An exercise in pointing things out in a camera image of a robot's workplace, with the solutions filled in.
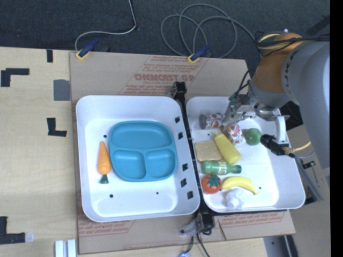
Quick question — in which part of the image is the orange and white can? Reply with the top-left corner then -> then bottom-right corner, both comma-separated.
198,112 -> 224,130
220,124 -> 245,146

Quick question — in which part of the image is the brown cardboard board red print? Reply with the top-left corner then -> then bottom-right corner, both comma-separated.
69,51 -> 296,254

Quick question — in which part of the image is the orange tomato with green top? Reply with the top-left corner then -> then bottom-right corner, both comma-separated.
200,173 -> 223,194

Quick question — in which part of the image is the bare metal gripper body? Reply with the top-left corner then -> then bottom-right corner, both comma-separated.
228,93 -> 282,122

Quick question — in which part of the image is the green apple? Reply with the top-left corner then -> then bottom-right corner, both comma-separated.
243,127 -> 263,146

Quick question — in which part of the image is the yellow banana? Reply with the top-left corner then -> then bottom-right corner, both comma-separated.
221,176 -> 259,196

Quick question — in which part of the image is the blue divided plate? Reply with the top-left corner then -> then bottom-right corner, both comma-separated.
108,120 -> 178,183

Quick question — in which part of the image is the tan bread slice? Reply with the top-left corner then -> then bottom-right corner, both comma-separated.
193,140 -> 223,163

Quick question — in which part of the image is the white plastic tray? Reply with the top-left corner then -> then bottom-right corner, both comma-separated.
76,95 -> 201,223
185,96 -> 307,214

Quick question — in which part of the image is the green bottle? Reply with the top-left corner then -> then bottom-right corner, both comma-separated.
200,160 -> 242,176

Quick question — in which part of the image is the orange carrot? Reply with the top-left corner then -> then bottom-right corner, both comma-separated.
96,140 -> 112,185

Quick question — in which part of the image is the black block with thin wires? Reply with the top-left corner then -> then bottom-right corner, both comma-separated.
172,81 -> 188,97
197,211 -> 215,233

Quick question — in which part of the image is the white crumpled plastic lump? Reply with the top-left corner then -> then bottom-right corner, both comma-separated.
224,188 -> 246,210

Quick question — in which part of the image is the black cylinder on white bracket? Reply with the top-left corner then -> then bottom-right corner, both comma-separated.
259,115 -> 292,156

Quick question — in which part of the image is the yellow mustard bottle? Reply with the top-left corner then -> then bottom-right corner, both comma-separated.
213,131 -> 242,165

